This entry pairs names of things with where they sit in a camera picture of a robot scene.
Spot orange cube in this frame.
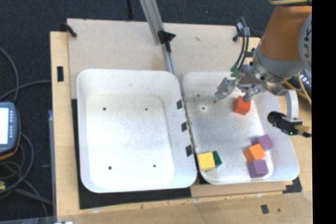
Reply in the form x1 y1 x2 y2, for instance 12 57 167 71
243 143 267 163

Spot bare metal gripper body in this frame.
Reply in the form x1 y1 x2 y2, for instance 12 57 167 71
233 63 289 96

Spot pale flat board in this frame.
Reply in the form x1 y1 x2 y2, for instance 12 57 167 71
66 18 293 198

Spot black cylinder on white bracket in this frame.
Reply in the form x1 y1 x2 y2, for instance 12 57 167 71
267 89 303 136

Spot purple cube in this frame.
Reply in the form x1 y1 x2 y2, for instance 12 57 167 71
247 159 269 179
252 134 274 151

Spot red-orange cube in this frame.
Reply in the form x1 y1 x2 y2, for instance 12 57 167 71
233 95 251 116

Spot yellow cube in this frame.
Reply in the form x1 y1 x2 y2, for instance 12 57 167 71
197 152 217 172

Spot white plastic tray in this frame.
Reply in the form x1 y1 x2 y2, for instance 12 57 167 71
76 68 198 194
181 71 300 185

